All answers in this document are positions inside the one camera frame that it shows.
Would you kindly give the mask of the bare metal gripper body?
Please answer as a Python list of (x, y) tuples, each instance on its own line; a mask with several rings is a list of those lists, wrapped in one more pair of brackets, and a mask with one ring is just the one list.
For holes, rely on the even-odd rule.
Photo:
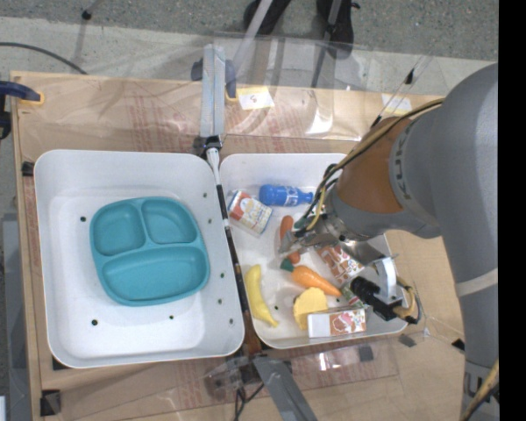
[(320, 249), (326, 246), (355, 246), (359, 236), (346, 229), (343, 222), (329, 215), (303, 217), (295, 222), (294, 246)]

